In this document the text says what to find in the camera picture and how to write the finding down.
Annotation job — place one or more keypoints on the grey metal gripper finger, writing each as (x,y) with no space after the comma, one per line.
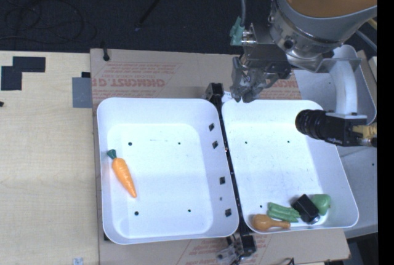
(254,85)
(237,79)

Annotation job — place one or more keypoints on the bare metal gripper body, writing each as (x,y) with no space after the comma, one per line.
(267,51)

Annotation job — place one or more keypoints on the thin black rod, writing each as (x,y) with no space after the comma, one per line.
(229,162)

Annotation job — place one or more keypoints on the white plastic tray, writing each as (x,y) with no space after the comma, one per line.
(166,184)
(277,171)

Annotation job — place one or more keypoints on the brown cardboard board red print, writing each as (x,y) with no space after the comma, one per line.
(138,79)

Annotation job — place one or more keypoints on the green bean pods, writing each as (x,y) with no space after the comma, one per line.
(281,212)

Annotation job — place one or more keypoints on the black box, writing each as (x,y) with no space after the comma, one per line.
(305,208)

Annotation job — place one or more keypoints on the green pepper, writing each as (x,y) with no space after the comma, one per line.
(323,202)

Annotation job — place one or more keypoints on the tan chicken drumstick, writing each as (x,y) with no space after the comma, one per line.
(263,222)

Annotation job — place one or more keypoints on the orange carrot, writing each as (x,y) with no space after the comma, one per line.
(123,174)

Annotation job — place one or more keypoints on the black cylinder on white bracket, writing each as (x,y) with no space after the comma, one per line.
(332,128)

